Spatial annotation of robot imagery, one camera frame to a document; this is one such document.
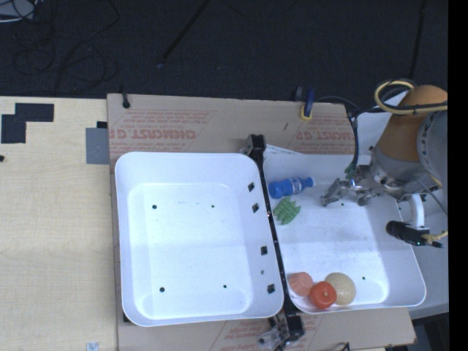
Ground black block with thin wires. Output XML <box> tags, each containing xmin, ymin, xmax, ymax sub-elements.
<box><xmin>284</xmin><ymin>313</ymin><xmax>306</xmax><ymax>342</ymax></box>

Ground brown cardboard board red print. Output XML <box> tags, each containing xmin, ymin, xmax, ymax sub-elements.
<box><xmin>105</xmin><ymin>93</ymin><xmax>418</xmax><ymax>351</ymax></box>

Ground pink toy food piece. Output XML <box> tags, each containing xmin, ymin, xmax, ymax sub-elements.
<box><xmin>287</xmin><ymin>271</ymin><xmax>314</xmax><ymax>299</ymax></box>

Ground thin black rod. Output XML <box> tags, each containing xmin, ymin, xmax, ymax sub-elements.
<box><xmin>254</xmin><ymin>148</ymin><xmax>298</xmax><ymax>325</ymax></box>

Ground green toy pea pods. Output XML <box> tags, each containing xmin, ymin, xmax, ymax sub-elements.
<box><xmin>272</xmin><ymin>195</ymin><xmax>302</xmax><ymax>227</ymax></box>

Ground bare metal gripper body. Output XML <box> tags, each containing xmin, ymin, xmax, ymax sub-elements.
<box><xmin>339</xmin><ymin>165</ymin><xmax>405</xmax><ymax>201</ymax></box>

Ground blue plastic bottle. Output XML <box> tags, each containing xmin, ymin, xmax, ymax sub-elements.
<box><xmin>268</xmin><ymin>175</ymin><xmax>317</xmax><ymax>200</ymax></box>

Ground white plastic tray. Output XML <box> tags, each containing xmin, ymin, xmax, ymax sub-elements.
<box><xmin>260</xmin><ymin>143</ymin><xmax>428</xmax><ymax>314</ymax></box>
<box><xmin>114</xmin><ymin>151</ymin><xmax>286</xmax><ymax>328</ymax></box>

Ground red toy tomato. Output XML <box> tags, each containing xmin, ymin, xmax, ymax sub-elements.
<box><xmin>308</xmin><ymin>280</ymin><xmax>338</xmax><ymax>311</ymax></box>

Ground beige round toy bread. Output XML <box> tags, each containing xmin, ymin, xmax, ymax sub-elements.
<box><xmin>324</xmin><ymin>271</ymin><xmax>358</xmax><ymax>306</ymax></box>

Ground black cylinder on white bracket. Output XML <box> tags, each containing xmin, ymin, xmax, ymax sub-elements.
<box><xmin>385</xmin><ymin>192</ymin><xmax>433</xmax><ymax>247</ymax></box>

